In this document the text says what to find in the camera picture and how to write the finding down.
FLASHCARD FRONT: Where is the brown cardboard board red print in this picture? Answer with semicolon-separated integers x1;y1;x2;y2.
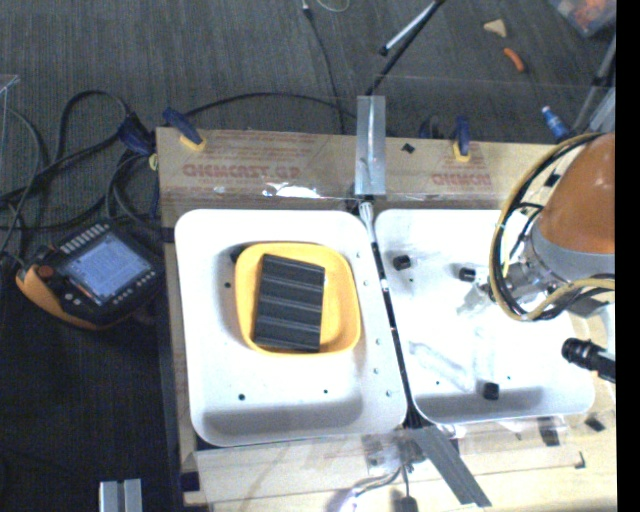
154;126;617;507

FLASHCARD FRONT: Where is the thin black and white rod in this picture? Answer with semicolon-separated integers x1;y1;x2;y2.
358;198;418;429

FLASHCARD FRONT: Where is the black cylinder on white bracket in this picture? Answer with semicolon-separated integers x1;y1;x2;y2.
560;302;617;385

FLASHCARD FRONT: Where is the blue bottle white cap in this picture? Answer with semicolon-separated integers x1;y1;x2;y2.
541;105;570;141

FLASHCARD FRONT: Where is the clear plastic bottle black cap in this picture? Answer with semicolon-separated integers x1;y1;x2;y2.
407;340;502;402
392;253;444;277
456;266;491;316

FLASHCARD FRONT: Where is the dark grey ribbed block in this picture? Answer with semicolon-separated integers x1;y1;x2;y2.
250;253;327;354

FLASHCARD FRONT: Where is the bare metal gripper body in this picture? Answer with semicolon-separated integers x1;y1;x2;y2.
480;258;555;304

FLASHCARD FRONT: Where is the yellow plate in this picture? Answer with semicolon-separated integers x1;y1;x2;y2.
234;241;363;357

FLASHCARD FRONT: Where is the dark printed packet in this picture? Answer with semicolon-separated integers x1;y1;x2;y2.
548;0;617;39

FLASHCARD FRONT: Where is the white plastic tray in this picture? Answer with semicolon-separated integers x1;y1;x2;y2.
373;208;597;427
173;208;408;448

